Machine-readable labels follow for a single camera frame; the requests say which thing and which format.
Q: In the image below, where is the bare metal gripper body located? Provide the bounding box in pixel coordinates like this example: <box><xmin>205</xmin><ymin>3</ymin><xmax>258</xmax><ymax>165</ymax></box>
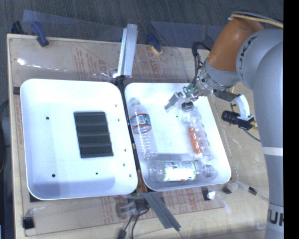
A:
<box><xmin>183</xmin><ymin>73</ymin><xmax>216</xmax><ymax>101</ymax></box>

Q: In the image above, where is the white plastic tray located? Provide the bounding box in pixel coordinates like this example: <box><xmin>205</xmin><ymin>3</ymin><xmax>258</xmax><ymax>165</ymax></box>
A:
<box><xmin>124</xmin><ymin>82</ymin><xmax>232</xmax><ymax>192</ymax></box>
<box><xmin>19</xmin><ymin>78</ymin><xmax>139</xmax><ymax>201</ymax></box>

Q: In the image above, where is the clear bottle orange label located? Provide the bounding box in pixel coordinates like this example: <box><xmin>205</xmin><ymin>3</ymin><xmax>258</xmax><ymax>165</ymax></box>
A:
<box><xmin>180</xmin><ymin>101</ymin><xmax>215</xmax><ymax>162</ymax></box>

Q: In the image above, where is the clear bottle red green label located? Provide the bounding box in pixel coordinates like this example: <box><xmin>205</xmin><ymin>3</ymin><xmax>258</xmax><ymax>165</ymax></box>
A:
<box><xmin>128</xmin><ymin>97</ymin><xmax>158</xmax><ymax>160</ymax></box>

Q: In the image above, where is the clear bottle white green label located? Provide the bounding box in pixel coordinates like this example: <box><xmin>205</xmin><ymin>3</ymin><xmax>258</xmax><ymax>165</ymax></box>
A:
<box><xmin>148</xmin><ymin>159</ymin><xmax>218</xmax><ymax>183</ymax></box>

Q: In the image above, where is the black ribbed rectangular block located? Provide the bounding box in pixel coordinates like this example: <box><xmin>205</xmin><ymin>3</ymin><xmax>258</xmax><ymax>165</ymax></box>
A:
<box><xmin>73</xmin><ymin>111</ymin><xmax>115</xmax><ymax>159</ymax></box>

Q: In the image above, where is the brown cardboard board red print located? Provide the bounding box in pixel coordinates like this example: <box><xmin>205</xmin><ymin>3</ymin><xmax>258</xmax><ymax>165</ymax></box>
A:
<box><xmin>11</xmin><ymin>39</ymin><xmax>226</xmax><ymax>231</ymax></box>

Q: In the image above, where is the black cylinder on white bracket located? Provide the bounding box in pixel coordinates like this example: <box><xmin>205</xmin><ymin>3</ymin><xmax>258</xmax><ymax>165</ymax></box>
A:
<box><xmin>221</xmin><ymin>93</ymin><xmax>255</xmax><ymax>131</ymax></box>

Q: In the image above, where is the black block with thin wires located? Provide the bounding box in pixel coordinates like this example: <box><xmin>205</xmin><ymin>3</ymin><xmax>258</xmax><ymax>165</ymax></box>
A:
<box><xmin>132</xmin><ymin>195</ymin><xmax>150</xmax><ymax>212</ymax></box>

